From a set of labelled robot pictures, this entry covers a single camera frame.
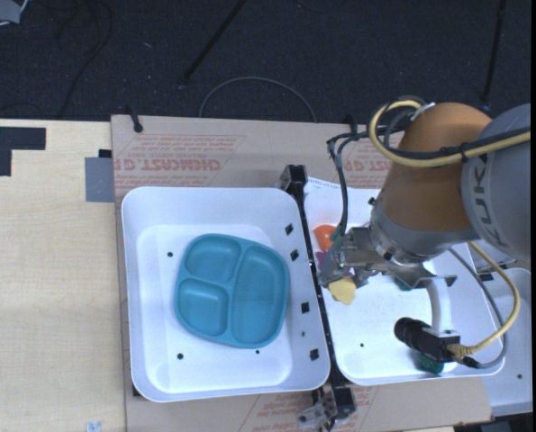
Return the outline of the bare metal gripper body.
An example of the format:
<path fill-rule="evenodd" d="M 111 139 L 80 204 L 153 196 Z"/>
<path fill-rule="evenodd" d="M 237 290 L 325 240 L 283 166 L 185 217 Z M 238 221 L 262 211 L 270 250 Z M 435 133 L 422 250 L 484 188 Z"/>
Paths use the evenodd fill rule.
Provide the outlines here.
<path fill-rule="evenodd" d="M 419 283 L 425 278 L 425 257 L 392 242 L 381 229 L 354 227 L 333 245 L 343 276 L 354 282 L 354 270 L 368 271 L 370 277 L 392 275 L 403 283 Z"/>

